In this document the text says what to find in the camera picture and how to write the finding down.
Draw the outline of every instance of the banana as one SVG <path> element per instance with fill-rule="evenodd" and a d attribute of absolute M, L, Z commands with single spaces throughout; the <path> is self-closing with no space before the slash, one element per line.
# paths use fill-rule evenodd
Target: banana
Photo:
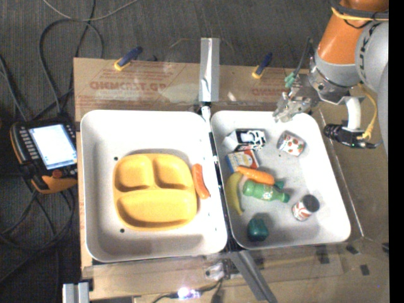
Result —
<path fill-rule="evenodd" d="M 242 215 L 244 210 L 240 207 L 238 188 L 242 174 L 235 172 L 227 179 L 225 183 L 225 195 L 227 204 L 234 209 L 239 215 Z"/>

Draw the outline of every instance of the black cable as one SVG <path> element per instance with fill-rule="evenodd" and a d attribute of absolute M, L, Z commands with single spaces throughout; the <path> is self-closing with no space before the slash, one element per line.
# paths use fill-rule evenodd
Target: black cable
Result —
<path fill-rule="evenodd" d="M 27 117 L 25 117 L 24 112 L 21 109 L 21 105 L 19 103 L 19 101 L 17 100 L 17 96 L 15 94 L 15 91 L 13 89 L 13 85 L 11 84 L 11 80 L 6 68 L 6 62 L 4 61 L 2 55 L 0 55 L 0 66 L 1 66 L 1 76 L 6 80 L 6 85 L 8 87 L 8 90 L 10 91 L 10 94 L 13 98 L 14 101 L 14 107 L 16 107 L 18 109 L 18 111 L 20 112 L 20 115 L 22 116 L 22 118 L 24 119 L 24 121 L 27 121 Z"/>
<path fill-rule="evenodd" d="M 35 201 L 36 197 L 38 195 L 38 192 L 35 191 L 31 194 L 31 200 L 30 202 L 27 204 L 27 206 L 24 208 L 24 210 L 22 211 L 20 218 L 17 220 L 17 222 L 15 222 L 12 226 L 8 227 L 7 229 L 4 229 L 3 231 L 0 232 L 0 235 L 6 235 L 11 233 L 12 231 L 14 231 L 15 228 L 17 228 L 25 219 L 25 217 L 28 215 L 28 212 L 30 211 L 30 208 L 32 206 L 32 203 Z"/>
<path fill-rule="evenodd" d="M 56 91 L 56 83 L 54 82 L 51 74 L 49 73 L 49 69 L 46 65 L 46 60 L 44 57 L 44 51 L 43 51 L 43 40 L 44 37 L 46 36 L 46 34 L 56 25 L 60 24 L 60 23 L 66 23 L 69 21 L 73 21 L 73 22 L 77 22 L 77 23 L 83 23 L 82 21 L 78 21 L 78 20 L 72 20 L 72 19 L 60 19 L 60 20 L 56 20 L 53 23 L 51 23 L 50 25 L 47 25 L 46 28 L 44 29 L 44 31 L 42 32 L 41 36 L 40 36 L 40 40 L 39 40 L 39 56 L 40 56 L 40 63 L 42 65 L 42 68 L 45 72 L 45 77 L 47 78 L 47 81 L 50 85 L 50 89 L 52 90 L 52 93 L 54 95 L 55 98 L 55 103 L 56 103 L 56 108 L 57 108 L 57 113 L 60 114 L 62 112 L 61 106 L 60 106 L 60 102 L 59 102 L 59 97 L 57 96 L 57 91 Z M 103 41 L 102 41 L 102 37 L 101 34 L 98 32 L 98 30 L 91 24 L 89 23 L 84 23 L 86 25 L 86 28 L 91 28 L 96 34 L 97 37 L 100 40 L 100 44 L 101 46 L 104 45 Z"/>
<path fill-rule="evenodd" d="M 310 37 L 308 37 L 307 40 L 306 40 L 306 46 L 304 47 L 304 51 L 303 51 L 302 57 L 300 58 L 299 64 L 297 65 L 297 67 L 293 71 L 295 76 L 297 76 L 298 73 L 300 72 L 300 70 L 302 69 L 303 62 L 306 59 L 306 57 L 307 57 L 308 53 L 310 52 L 311 48 L 312 48 L 312 39 Z"/>
<path fill-rule="evenodd" d="M 219 293 L 219 291 L 220 291 L 220 289 L 221 289 L 221 287 L 223 285 L 223 280 L 224 280 L 224 277 L 219 280 L 219 286 L 215 290 L 215 293 L 213 293 L 213 295 L 212 295 L 211 303 L 219 302 L 220 297 L 218 296 L 218 293 Z"/>
<path fill-rule="evenodd" d="M 93 15 L 94 15 L 94 12 L 95 12 L 95 7 L 96 7 L 96 0 L 93 0 L 93 3 L 92 3 L 92 10 L 91 10 L 89 19 L 93 18 Z M 75 57 L 78 56 L 78 53 L 79 53 L 79 51 L 80 51 L 80 47 L 81 47 L 81 45 L 82 45 L 82 43 L 83 43 L 83 41 L 84 41 L 85 35 L 86 35 L 86 33 L 87 33 L 87 31 L 88 31 L 89 28 L 92 29 L 92 30 L 97 34 L 97 37 L 98 37 L 98 39 L 99 39 L 99 41 L 100 41 L 101 52 L 100 52 L 99 58 L 102 58 L 102 56 L 103 56 L 103 54 L 104 54 L 104 42 L 103 42 L 103 40 L 102 40 L 102 36 L 101 36 L 101 34 L 99 33 L 99 31 L 90 23 L 90 20 L 88 20 L 88 21 L 82 21 L 82 20 L 75 20 L 75 19 L 61 19 L 61 20 L 57 20 L 57 21 L 55 21 L 54 23 L 51 23 L 50 25 L 48 25 L 48 26 L 44 29 L 44 31 L 42 32 L 41 37 L 40 37 L 40 42 L 39 42 L 39 54 L 40 54 L 40 59 L 41 59 L 42 68 L 44 69 L 45 75 L 46 75 L 46 78 L 47 78 L 47 81 L 49 82 L 50 87 L 52 88 L 52 92 L 53 92 L 53 94 L 54 94 L 55 101 L 53 101 L 53 102 L 52 102 L 51 104 L 49 104 L 44 110 L 42 110 L 39 114 L 37 114 L 34 119 L 37 119 L 37 118 L 40 117 L 44 112 L 50 110 L 50 109 L 53 108 L 54 106 L 57 107 L 57 112 L 58 112 L 58 114 L 60 114 L 60 113 L 63 111 L 63 108 L 66 106 L 66 103 L 67 103 L 67 101 L 68 101 L 68 96 L 69 96 L 69 94 L 73 91 L 73 70 L 71 70 L 68 91 L 67 91 L 64 95 L 62 95 L 60 98 L 57 96 L 57 93 L 56 93 L 56 83 L 55 83 L 54 80 L 52 79 L 52 76 L 51 76 L 51 74 L 49 73 L 49 70 L 48 70 L 48 68 L 47 68 L 47 66 L 46 66 L 46 61 L 45 61 L 44 53 L 43 53 L 43 50 L 42 50 L 43 44 L 44 44 L 44 43 L 43 43 L 43 40 L 44 40 L 44 37 L 46 36 L 47 32 L 48 32 L 51 28 L 53 28 L 54 26 L 56 26 L 57 24 L 62 23 L 62 22 L 68 22 L 68 21 L 73 21 L 73 22 L 76 22 L 76 23 L 83 23 L 83 24 L 86 25 L 86 26 L 85 26 L 85 29 L 84 29 L 84 31 L 83 31 L 83 33 L 81 34 L 80 41 L 79 41 L 79 43 L 78 43 L 78 45 L 77 45 L 77 49 L 76 49 L 76 52 L 75 52 L 75 54 L 74 54 Z"/>
<path fill-rule="evenodd" d="M 349 15 L 353 17 L 359 18 L 370 18 L 373 20 L 388 20 L 389 19 L 389 11 L 382 11 L 382 12 L 373 12 L 373 11 L 365 11 L 359 9 L 352 9 L 348 7 L 344 7 L 340 4 L 338 0 L 330 0 L 331 7 L 333 7 L 337 12 Z"/>
<path fill-rule="evenodd" d="M 364 27 L 366 27 L 371 21 L 369 20 L 369 21 L 367 21 L 367 22 L 365 22 L 363 25 L 361 25 L 361 26 L 354 26 L 353 24 L 351 24 L 351 23 L 349 23 L 348 22 L 348 20 L 346 20 L 346 19 L 344 19 L 343 20 L 348 26 L 351 26 L 351 27 L 353 27 L 353 28 L 355 28 L 355 29 L 362 29 L 362 28 L 364 28 Z"/>
<path fill-rule="evenodd" d="M 63 228 L 59 231 L 56 232 L 51 219 L 48 215 L 48 213 L 46 212 L 45 208 L 42 206 L 42 204 L 40 203 L 40 201 L 37 199 L 37 195 L 38 192 L 35 190 L 33 193 L 35 193 L 35 195 L 33 196 L 33 199 L 38 203 L 42 213 L 45 216 L 45 219 L 47 220 L 48 226 L 51 229 L 52 232 L 52 239 L 47 242 L 45 245 L 39 247 L 39 248 L 29 248 L 29 247 L 25 247 L 25 246 L 15 246 L 14 242 L 9 241 L 8 239 L 6 239 L 6 244 L 11 243 L 11 247 L 22 250 L 22 251 L 28 251 L 30 253 L 30 255 L 24 259 L 20 264 L 18 264 L 17 266 L 15 266 L 14 269 L 12 269 L 11 271 L 9 271 L 7 274 L 5 274 L 2 278 L 0 278 L 0 284 L 3 283 L 3 281 L 5 281 L 5 279 L 7 279 L 10 275 L 12 275 L 14 272 L 16 272 L 17 270 L 19 270 L 22 266 L 24 266 L 26 263 L 28 263 L 30 260 L 32 260 L 33 258 L 36 258 L 37 256 L 40 256 L 41 254 L 45 253 L 47 250 L 52 249 L 53 247 L 55 247 L 56 245 L 58 245 L 58 243 L 63 239 L 63 237 L 66 235 L 68 228 L 70 228 L 71 226 L 71 222 L 72 222 L 72 217 L 74 214 L 74 208 L 75 208 L 75 199 L 74 199 L 74 194 L 73 192 L 71 192 L 70 189 L 68 189 L 69 191 L 69 195 L 71 197 L 71 201 L 72 204 L 70 205 L 67 197 L 64 195 L 64 193 L 60 192 L 60 194 L 63 196 L 66 204 L 68 205 L 71 214 L 69 216 L 68 221 L 65 223 L 65 225 L 63 226 Z M 57 278 L 59 278 L 59 252 L 57 251 L 57 248 L 55 248 L 56 250 L 56 260 L 57 260 L 57 270 L 56 270 L 56 275 Z M 59 290 L 59 286 L 60 286 L 60 282 L 57 281 L 57 289 L 56 292 Z"/>
<path fill-rule="evenodd" d="M 46 242 L 44 245 L 41 245 L 39 247 L 31 247 L 31 246 L 26 246 L 26 245 L 22 245 L 22 244 L 17 244 L 16 242 L 8 239 L 3 234 L 0 234 L 0 242 L 7 244 L 9 247 L 13 247 L 15 249 L 20 249 L 22 251 L 27 251 L 27 252 L 39 253 L 39 252 L 46 251 L 46 250 L 52 248 L 53 246 L 55 246 L 67 234 L 67 231 L 69 230 L 69 228 L 71 226 L 71 222 L 73 221 L 74 207 L 75 207 L 75 203 L 73 202 L 73 204 L 71 206 L 71 212 L 70 212 L 68 221 L 64 224 L 63 228 L 60 231 L 58 231 L 54 235 L 54 237 L 50 241 Z"/>
<path fill-rule="evenodd" d="M 202 293 L 205 293 L 205 292 L 209 292 L 209 291 L 213 290 L 214 288 L 218 287 L 217 290 L 215 291 L 215 293 L 213 294 L 213 296 L 215 296 L 219 292 L 220 287 L 222 286 L 222 283 L 223 283 L 223 278 L 221 278 L 216 284 L 214 284 L 211 287 L 199 289 L 199 290 L 196 290 L 196 291 L 202 294 Z M 152 303 L 156 303 L 159 300 L 162 300 L 164 298 L 178 299 L 178 294 L 175 292 L 175 293 L 161 295 L 161 296 L 157 297 Z"/>

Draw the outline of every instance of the yellow cable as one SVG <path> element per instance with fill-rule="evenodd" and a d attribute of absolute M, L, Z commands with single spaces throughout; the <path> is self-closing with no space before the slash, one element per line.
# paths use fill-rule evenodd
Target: yellow cable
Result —
<path fill-rule="evenodd" d="M 377 21 L 389 21 L 388 19 L 379 19 L 379 18 L 363 18 L 363 17 L 356 17 L 356 16 L 350 16 L 350 15 L 344 15 L 337 11 L 334 7 L 331 7 L 331 10 L 333 11 L 333 14 L 336 15 L 337 17 L 345 20 L 362 20 L 362 21 L 372 21 L 372 20 L 377 20 Z"/>
<path fill-rule="evenodd" d="M 369 123 L 369 125 L 367 126 L 365 132 L 362 134 L 362 136 L 358 136 L 357 139 L 361 140 L 361 139 L 370 139 L 372 137 L 372 132 L 373 132 L 373 128 L 374 128 L 374 123 L 377 119 L 377 103 L 374 100 L 374 98 L 370 95 L 369 92 L 366 91 L 366 89 L 364 88 L 363 84 L 358 83 L 358 86 L 362 89 L 362 91 L 364 92 L 364 94 L 366 95 L 366 97 L 369 98 L 369 100 L 372 102 L 373 106 L 374 106 L 374 113 L 373 113 L 373 118 L 372 121 Z"/>

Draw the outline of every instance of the cable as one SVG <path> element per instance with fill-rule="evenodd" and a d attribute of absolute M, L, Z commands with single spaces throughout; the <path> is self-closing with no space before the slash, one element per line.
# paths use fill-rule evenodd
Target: cable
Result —
<path fill-rule="evenodd" d="M 359 139 L 359 140 L 366 140 L 366 139 L 369 140 L 369 139 L 372 138 L 372 132 L 373 132 L 373 129 L 374 129 L 374 123 L 376 122 L 376 119 L 377 119 L 377 103 L 374 100 L 374 98 L 371 96 L 371 94 L 368 91 L 366 91 L 363 84 L 358 83 L 358 86 L 362 89 L 363 93 L 366 95 L 366 97 L 369 98 L 369 100 L 372 102 L 372 104 L 374 106 L 374 113 L 373 113 L 373 118 L 372 118 L 371 122 L 367 126 L 365 132 L 361 136 L 357 137 L 357 139 Z"/>
<path fill-rule="evenodd" d="M 335 9 L 336 15 L 346 15 L 347 17 L 353 17 L 353 20 L 377 20 L 388 21 L 389 11 L 373 12 L 359 9 L 352 9 L 342 6 L 337 0 L 330 0 L 331 9 Z"/>
<path fill-rule="evenodd" d="M 221 279 L 220 279 L 220 281 L 219 281 L 219 282 L 220 282 L 220 283 L 219 283 L 219 286 L 218 286 L 217 289 L 215 290 L 215 293 L 213 293 L 213 295 L 212 295 L 211 303 L 217 303 L 217 302 L 220 301 L 220 296 L 218 296 L 218 293 L 219 293 L 219 291 L 220 291 L 220 289 L 221 289 L 221 287 L 222 287 L 223 279 L 224 279 L 224 278 L 221 278 Z"/>
<path fill-rule="evenodd" d="M 90 18 L 93 16 L 93 14 L 94 14 L 94 12 L 95 12 L 95 6 L 96 6 L 96 0 L 93 0 L 93 3 L 92 3 L 92 10 L 91 10 L 91 13 L 90 13 Z M 101 34 L 98 32 L 98 30 L 97 30 L 95 27 L 92 27 L 92 26 L 91 26 L 90 21 L 87 21 L 87 22 L 82 21 L 82 22 L 83 22 L 83 23 L 86 23 L 87 25 L 86 25 L 86 27 L 85 27 L 83 33 L 81 34 L 80 41 L 79 41 L 79 43 L 78 43 L 78 45 L 77 45 L 76 52 L 75 52 L 74 56 L 75 56 L 75 57 L 78 57 L 78 53 L 79 53 L 79 51 L 80 51 L 81 43 L 82 43 L 83 40 L 84 40 L 84 37 L 85 37 L 85 35 L 86 35 L 86 33 L 87 33 L 87 30 L 88 30 L 89 28 L 91 28 L 91 29 L 94 29 L 94 31 L 95 31 L 95 33 L 97 34 L 97 37 L 98 37 L 98 39 L 99 39 L 99 41 L 100 41 L 101 49 L 100 49 L 99 58 L 102 58 L 102 56 L 103 56 L 103 54 L 104 54 L 104 43 L 103 43 Z M 48 31 L 51 29 L 51 28 L 49 28 L 49 27 L 53 27 L 53 26 L 55 26 L 55 25 L 56 25 L 56 23 L 50 24 L 47 28 L 45 28 L 44 31 L 47 31 L 47 32 L 48 32 Z M 45 32 L 42 32 L 41 39 L 40 39 L 40 46 L 43 45 L 43 42 L 42 42 L 43 40 L 42 40 L 42 39 L 44 38 L 45 34 L 46 34 Z M 51 80 L 51 76 L 50 76 L 50 74 L 49 74 L 49 71 L 48 71 L 47 68 L 44 66 L 44 64 L 45 64 L 45 61 L 44 61 L 44 60 L 45 60 L 45 57 L 43 56 L 43 53 L 42 53 L 41 48 L 40 48 L 40 55 L 41 55 L 42 67 L 43 67 L 43 69 L 44 69 L 44 71 L 45 71 L 45 75 L 47 76 L 47 79 L 48 79 L 48 82 L 50 83 L 50 85 L 53 86 L 53 85 L 54 85 L 54 82 Z M 73 70 L 71 70 L 71 72 L 70 72 L 69 88 L 68 88 L 67 92 L 64 93 L 64 94 L 63 94 L 61 97 L 59 97 L 59 98 L 57 98 L 57 96 L 55 95 L 55 92 L 54 92 L 55 101 L 53 101 L 51 104 L 49 104 L 48 106 L 46 106 L 42 111 L 40 111 L 40 112 L 33 118 L 33 120 L 36 120 L 36 119 L 38 119 L 39 117 L 41 117 L 45 112 L 47 112 L 48 110 L 50 110 L 51 108 L 53 108 L 55 105 L 57 106 L 57 108 L 58 108 L 58 110 L 59 110 L 58 112 L 62 112 L 63 109 L 64 109 L 64 107 L 66 106 L 67 101 L 68 101 L 69 94 L 70 94 L 73 90 L 74 90 L 74 88 L 73 88 Z"/>
<path fill-rule="evenodd" d="M 290 88 L 292 86 L 293 82 L 296 79 L 296 76 L 298 75 L 298 73 L 302 69 L 304 60 L 306 59 L 306 57 L 307 57 L 308 53 L 311 51 L 311 49 L 312 49 L 312 39 L 310 37 L 308 37 L 307 40 L 306 40 L 306 46 L 304 47 L 304 51 L 303 51 L 302 57 L 300 58 L 299 64 L 297 65 L 295 70 L 292 71 L 285 78 L 285 82 L 286 82 L 285 87 L 286 88 Z"/>
<path fill-rule="evenodd" d="M 52 232 L 52 239 L 50 241 L 48 241 L 45 245 L 40 246 L 38 248 L 31 248 L 31 247 L 27 247 L 27 246 L 19 246 L 19 245 L 16 245 L 14 242 L 11 242 L 9 239 L 5 238 L 4 234 L 5 234 L 6 230 L 1 232 L 0 241 L 5 240 L 4 242 L 7 245 L 10 245 L 11 247 L 13 247 L 15 249 L 20 249 L 22 251 L 28 251 L 30 253 L 30 255 L 26 259 L 24 259 L 20 264 L 18 264 L 13 270 L 9 271 L 2 278 L 0 278 L 0 283 L 3 283 L 3 281 L 5 281 L 5 279 L 7 279 L 10 275 L 12 275 L 14 272 L 19 270 L 23 265 L 25 265 L 27 262 L 29 262 L 33 258 L 37 257 L 40 254 L 43 254 L 44 252 L 46 252 L 46 250 L 55 247 L 59 243 L 59 241 L 61 241 L 62 238 L 66 235 L 68 228 L 70 228 L 70 226 L 71 226 L 72 217 L 73 217 L 74 208 L 75 208 L 74 194 L 71 192 L 70 189 L 68 189 L 68 191 L 69 191 L 69 195 L 71 197 L 72 205 L 70 205 L 70 203 L 69 203 L 67 197 L 64 195 L 64 193 L 60 192 L 60 194 L 63 196 L 65 202 L 67 203 L 67 206 L 69 207 L 69 209 L 71 211 L 71 214 L 70 214 L 70 216 L 68 218 L 68 221 L 65 223 L 65 225 L 63 226 L 63 228 L 59 232 L 55 231 L 55 228 L 54 228 L 54 226 L 53 226 L 53 224 L 51 222 L 51 219 L 50 219 L 48 213 L 46 212 L 45 208 L 42 206 L 40 201 L 37 199 L 38 192 L 36 190 L 33 191 L 32 201 L 35 200 L 38 203 L 42 213 L 45 216 L 45 219 L 47 220 L 48 226 L 50 227 L 51 232 Z M 56 271 L 56 273 L 59 276 L 59 253 L 58 252 L 56 252 L 56 259 L 57 259 L 57 271 Z"/>
<path fill-rule="evenodd" d="M 17 222 L 15 222 L 12 226 L 8 227 L 7 229 L 4 229 L 3 231 L 1 231 L 0 235 L 6 235 L 6 234 L 11 233 L 12 231 L 14 231 L 15 228 L 17 228 L 24 221 L 25 217 L 28 215 L 28 212 L 30 211 L 30 208 L 31 208 L 33 202 L 37 198 L 37 195 L 38 195 L 38 192 L 35 190 L 35 192 L 33 192 L 31 194 L 31 200 L 27 204 L 27 206 L 24 208 L 24 210 L 22 211 L 20 218 L 17 220 Z"/>
<path fill-rule="evenodd" d="M 8 90 L 11 93 L 11 96 L 14 100 L 14 105 L 15 107 L 18 109 L 18 111 L 20 112 L 20 115 L 22 116 L 22 118 L 24 119 L 24 121 L 27 121 L 27 117 L 25 117 L 24 112 L 21 109 L 21 105 L 19 103 L 19 101 L 17 100 L 17 96 L 15 95 L 15 92 L 13 90 L 13 86 L 11 84 L 11 80 L 10 77 L 8 75 L 7 69 L 6 69 L 6 62 L 4 61 L 3 57 L 0 55 L 0 66 L 1 66 L 1 76 L 6 80 L 6 84 L 8 87 Z"/>
<path fill-rule="evenodd" d="M 65 17 L 65 18 L 67 18 L 67 19 L 76 20 L 76 21 L 96 21 L 96 20 L 106 19 L 107 17 L 116 14 L 116 13 L 119 12 L 120 10 L 123 10 L 123 9 L 127 8 L 128 6 L 134 4 L 134 3 L 138 2 L 138 1 L 139 1 L 139 0 L 132 0 L 132 1 L 130 1 L 129 3 L 124 4 L 123 6 L 117 8 L 116 10 L 114 10 L 114 11 L 112 11 L 112 12 L 110 12 L 110 13 L 104 15 L 104 16 L 95 17 L 95 18 L 90 17 L 90 18 L 88 18 L 88 19 L 76 19 L 76 18 L 70 17 L 70 16 L 68 16 L 68 15 L 65 15 L 64 13 L 60 12 L 59 10 L 57 10 L 55 7 L 53 7 L 53 5 L 51 5 L 50 2 L 48 2 L 48 0 L 43 0 L 43 2 L 44 2 L 46 5 L 48 5 L 48 7 L 50 7 L 50 9 L 52 9 L 53 11 L 55 11 L 56 13 L 58 13 L 59 15 Z"/>
<path fill-rule="evenodd" d="M 43 70 L 45 72 L 45 76 L 47 78 L 47 81 L 49 82 L 49 85 L 51 87 L 52 93 L 53 93 L 54 98 L 55 98 L 54 103 L 56 104 L 58 114 L 60 114 L 62 112 L 62 108 L 60 106 L 59 97 L 57 96 L 56 84 L 55 84 L 54 80 L 52 79 L 52 76 L 49 74 L 49 70 L 48 70 L 48 68 L 46 66 L 46 61 L 45 61 L 44 51 L 43 51 L 43 46 L 44 46 L 43 41 L 44 41 L 44 37 L 49 32 L 49 30 L 51 30 L 54 26 L 56 26 L 56 25 L 58 25 L 60 23 L 63 23 L 63 22 L 67 22 L 67 21 L 74 21 L 74 22 L 78 22 L 78 23 L 84 23 L 86 25 L 86 28 L 91 28 L 97 34 L 97 37 L 98 37 L 98 39 L 100 41 L 100 45 L 102 46 L 102 50 L 103 50 L 103 46 L 104 46 L 101 34 L 99 33 L 99 31 L 93 25 L 91 25 L 89 23 L 86 23 L 86 22 L 83 22 L 83 21 L 80 21 L 80 20 L 61 19 L 61 20 L 56 20 L 53 23 L 51 23 L 50 25 L 46 26 L 46 28 L 42 32 L 42 34 L 40 36 L 40 40 L 39 40 L 39 55 L 40 55 L 42 68 L 43 68 Z"/>
<path fill-rule="evenodd" d="M 214 285 L 211 286 L 211 287 L 208 287 L 208 288 L 201 288 L 201 289 L 196 290 L 196 291 L 202 294 L 202 293 L 205 293 L 205 292 L 209 292 L 209 291 L 211 291 L 211 290 L 213 290 L 214 288 L 217 287 L 217 290 L 216 290 L 215 293 L 213 294 L 213 296 L 215 296 L 215 295 L 217 295 L 217 293 L 219 292 L 220 287 L 222 286 L 222 283 L 223 283 L 223 278 L 221 278 L 219 281 L 217 281 L 216 284 L 214 284 Z M 164 298 L 168 298 L 168 299 L 178 299 L 179 296 L 178 296 L 178 293 L 177 293 L 177 292 L 175 292 L 175 293 L 170 293 L 170 294 L 164 294 L 164 295 L 161 295 L 161 296 L 157 297 L 152 303 L 156 303 L 156 302 L 158 302 L 159 300 L 162 300 L 162 299 L 164 299 Z"/>

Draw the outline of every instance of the metal bracket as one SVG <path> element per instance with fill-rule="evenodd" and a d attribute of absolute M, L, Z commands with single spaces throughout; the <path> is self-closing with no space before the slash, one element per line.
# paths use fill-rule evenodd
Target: metal bracket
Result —
<path fill-rule="evenodd" d="M 63 303 L 90 303 L 88 282 L 63 284 Z"/>
<path fill-rule="evenodd" d="M 201 39 L 201 67 L 199 71 L 199 101 L 219 101 L 220 39 Z"/>
<path fill-rule="evenodd" d="M 229 258 L 244 277 L 257 300 L 266 300 L 269 303 L 278 302 L 249 251 L 230 252 Z"/>
<path fill-rule="evenodd" d="M 307 75 L 300 74 L 296 77 L 289 93 L 282 93 L 273 117 L 276 122 L 290 121 L 294 115 L 307 112 L 317 106 L 319 101 L 318 93 L 310 85 Z"/>

